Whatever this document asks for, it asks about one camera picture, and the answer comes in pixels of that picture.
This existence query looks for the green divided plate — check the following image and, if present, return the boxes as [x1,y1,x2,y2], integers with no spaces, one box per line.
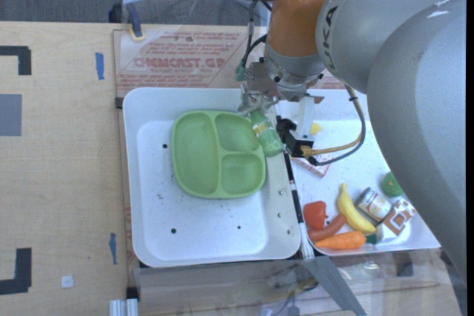
[170,110,267,200]

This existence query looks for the red and white packet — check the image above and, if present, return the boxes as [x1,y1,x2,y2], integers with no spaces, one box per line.
[292,152,333,178]

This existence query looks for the brown cardboard board red print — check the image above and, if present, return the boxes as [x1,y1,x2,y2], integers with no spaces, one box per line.
[113,24,451,303]

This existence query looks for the orange carrot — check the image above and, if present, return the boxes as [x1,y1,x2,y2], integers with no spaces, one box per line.
[314,230,378,251]

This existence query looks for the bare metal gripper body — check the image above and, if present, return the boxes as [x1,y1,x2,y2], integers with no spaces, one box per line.
[242,60,324,103]

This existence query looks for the white plastic tray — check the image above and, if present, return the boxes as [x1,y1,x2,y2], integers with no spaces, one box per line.
[276,88,442,258]
[121,87,302,269]

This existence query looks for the thin black and white rod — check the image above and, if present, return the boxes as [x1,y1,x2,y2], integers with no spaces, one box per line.
[282,148,316,259]

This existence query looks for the orange and white carton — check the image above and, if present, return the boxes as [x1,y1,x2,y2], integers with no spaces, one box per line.
[375,197,418,245]

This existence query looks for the small white labelled can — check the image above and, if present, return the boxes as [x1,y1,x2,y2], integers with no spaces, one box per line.
[355,186,393,223]

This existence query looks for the green round fruit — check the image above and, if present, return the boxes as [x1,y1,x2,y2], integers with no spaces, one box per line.
[381,171,405,198]

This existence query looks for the yellow banana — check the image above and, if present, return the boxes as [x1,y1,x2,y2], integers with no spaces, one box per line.
[336,183,377,235]

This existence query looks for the red sausage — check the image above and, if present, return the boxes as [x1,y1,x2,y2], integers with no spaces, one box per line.
[307,214,347,243]

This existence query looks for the green plastic bottle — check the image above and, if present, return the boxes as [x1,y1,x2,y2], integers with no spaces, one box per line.
[250,108,284,158]

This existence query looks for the red bell pepper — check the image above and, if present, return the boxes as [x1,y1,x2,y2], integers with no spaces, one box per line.
[303,201,328,232]

